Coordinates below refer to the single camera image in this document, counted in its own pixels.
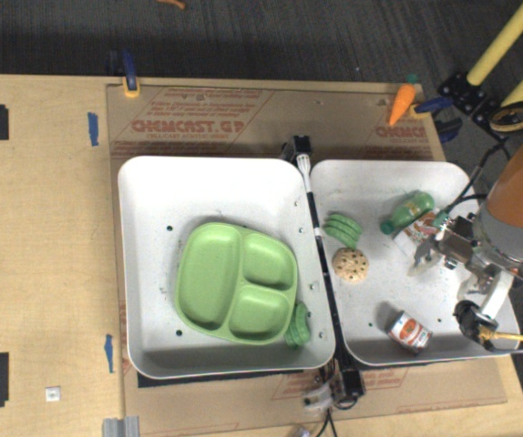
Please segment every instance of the blue tape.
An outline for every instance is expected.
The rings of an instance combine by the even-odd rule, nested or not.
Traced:
[[[112,346],[112,336],[106,335],[106,342],[104,343],[104,351],[108,358],[109,373],[114,373],[114,347]]]
[[[91,139],[91,146],[99,146],[97,137],[99,136],[99,124],[97,123],[97,115],[95,113],[87,112],[87,127],[89,128],[89,139]]]

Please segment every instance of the metal bracket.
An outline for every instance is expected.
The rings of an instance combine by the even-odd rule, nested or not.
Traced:
[[[497,317],[500,308],[508,296],[508,292],[513,285],[515,276],[511,273],[501,270],[490,285],[488,294],[480,306],[480,312],[490,319]]]
[[[103,437],[140,437],[139,417],[107,418],[101,426],[101,432]]]
[[[488,123],[490,115],[500,102],[489,97],[481,86],[473,86],[467,80],[467,73],[455,73],[437,89],[438,94],[453,100],[454,107],[466,114],[490,136],[499,138]]]

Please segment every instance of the gray carpet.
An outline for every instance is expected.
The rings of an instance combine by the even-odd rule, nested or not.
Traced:
[[[403,82],[415,73],[430,97],[474,65],[523,0],[183,1],[184,12],[154,0],[0,0],[0,73],[105,75],[108,51],[127,48],[143,76]],[[504,98],[522,78],[523,36],[484,87]],[[465,119],[445,151],[470,173],[493,144]],[[477,190],[504,164],[494,157]],[[523,331],[523,288],[512,300]],[[523,355],[515,363],[523,383]]]

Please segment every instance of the wooden table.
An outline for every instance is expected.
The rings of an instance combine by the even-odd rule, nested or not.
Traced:
[[[10,358],[1,436],[101,435],[105,418],[126,415],[106,100],[106,86],[114,82],[0,76],[0,104],[10,112],[10,140],[0,141],[0,352]],[[87,112],[98,115],[96,147]],[[107,335],[114,373],[104,350]],[[515,368],[510,358],[495,364],[506,403],[339,421],[338,434],[523,435]],[[60,401],[46,401],[52,386],[61,387]],[[286,436],[292,429],[231,435]]]

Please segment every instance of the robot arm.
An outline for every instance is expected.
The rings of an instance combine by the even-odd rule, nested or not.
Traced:
[[[492,348],[486,331],[495,332],[495,317],[509,290],[523,282],[523,145],[508,162],[478,213],[466,218],[446,218],[442,231],[417,249],[415,265],[422,259],[430,260],[432,251],[445,257],[447,267],[452,269],[461,263],[471,272],[460,297],[473,290],[484,294],[484,301],[477,306],[470,300],[461,300],[455,316],[468,338]]]

